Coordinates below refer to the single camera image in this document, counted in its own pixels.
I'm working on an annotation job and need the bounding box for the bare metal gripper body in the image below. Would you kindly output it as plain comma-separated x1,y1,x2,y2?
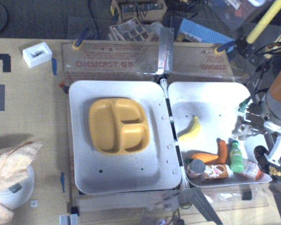
244,102,281,135

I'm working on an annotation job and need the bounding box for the green plastic bottle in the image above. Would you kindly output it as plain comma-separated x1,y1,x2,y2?
229,140,245,173

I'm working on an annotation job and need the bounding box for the orange sausage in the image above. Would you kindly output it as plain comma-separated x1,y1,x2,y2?
216,139,229,165

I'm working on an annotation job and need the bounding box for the white plastic tray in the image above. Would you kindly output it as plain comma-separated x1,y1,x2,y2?
167,81,274,188
68,80,182,195

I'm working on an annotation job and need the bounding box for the clear packet with orange end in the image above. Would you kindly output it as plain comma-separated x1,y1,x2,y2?
241,159,262,181

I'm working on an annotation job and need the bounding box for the orange carrot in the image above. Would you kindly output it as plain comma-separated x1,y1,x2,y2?
185,152,220,165

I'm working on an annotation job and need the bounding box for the orange and white carton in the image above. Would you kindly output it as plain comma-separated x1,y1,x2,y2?
200,164,235,180

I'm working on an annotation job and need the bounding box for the yellow banana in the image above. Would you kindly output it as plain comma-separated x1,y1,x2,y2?
177,116,201,143

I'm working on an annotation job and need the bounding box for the small white and orange can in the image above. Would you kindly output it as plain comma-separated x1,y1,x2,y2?
185,158,206,180

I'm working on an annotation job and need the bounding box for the yellow divided plate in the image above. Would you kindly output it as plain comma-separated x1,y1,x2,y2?
88,97,151,156

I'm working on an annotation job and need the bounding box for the brown cardboard board red print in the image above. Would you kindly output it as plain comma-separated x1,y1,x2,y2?
61,42,270,210

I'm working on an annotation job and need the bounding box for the white foam block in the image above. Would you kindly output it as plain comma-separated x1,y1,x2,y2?
22,41,53,68

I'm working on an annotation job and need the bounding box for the white round bowl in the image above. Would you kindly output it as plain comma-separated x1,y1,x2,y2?
0,164,36,211

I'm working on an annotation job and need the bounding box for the pale peach cloth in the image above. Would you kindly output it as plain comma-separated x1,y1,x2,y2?
0,141,43,225

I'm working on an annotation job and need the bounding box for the black cylinder on white bracket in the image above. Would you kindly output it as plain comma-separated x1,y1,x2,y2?
253,134,281,173

